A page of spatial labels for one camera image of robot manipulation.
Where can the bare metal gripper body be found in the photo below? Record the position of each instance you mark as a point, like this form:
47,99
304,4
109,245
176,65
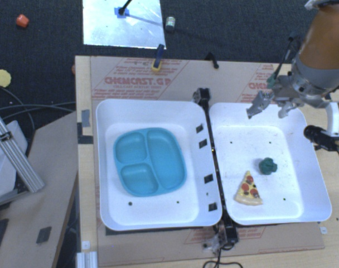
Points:
293,91

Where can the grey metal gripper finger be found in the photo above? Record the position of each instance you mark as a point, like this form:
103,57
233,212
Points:
287,108
259,102

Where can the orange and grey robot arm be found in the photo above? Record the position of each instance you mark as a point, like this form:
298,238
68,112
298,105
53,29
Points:
322,43

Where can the green broccoli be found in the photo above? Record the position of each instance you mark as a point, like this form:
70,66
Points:
268,166

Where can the thin black rod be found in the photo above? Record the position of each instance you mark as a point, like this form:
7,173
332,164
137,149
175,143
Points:
214,155

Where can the toy pizza slice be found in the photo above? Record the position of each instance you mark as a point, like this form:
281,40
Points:
248,192

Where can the white plastic tray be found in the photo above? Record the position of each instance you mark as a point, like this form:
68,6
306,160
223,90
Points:
292,205
147,214

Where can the small green can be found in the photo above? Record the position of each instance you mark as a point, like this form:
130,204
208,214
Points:
170,24

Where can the blue divided plate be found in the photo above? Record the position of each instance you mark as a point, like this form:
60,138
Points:
150,162

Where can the brown cardboard board red print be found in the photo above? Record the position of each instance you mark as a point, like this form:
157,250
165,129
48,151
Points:
136,80

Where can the orange cube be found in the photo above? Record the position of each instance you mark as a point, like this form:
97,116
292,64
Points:
22,20

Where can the yellow round biscuit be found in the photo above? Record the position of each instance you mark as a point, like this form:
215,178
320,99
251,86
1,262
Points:
2,78

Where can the black cylinder on white bracket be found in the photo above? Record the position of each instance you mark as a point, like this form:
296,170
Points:
321,137

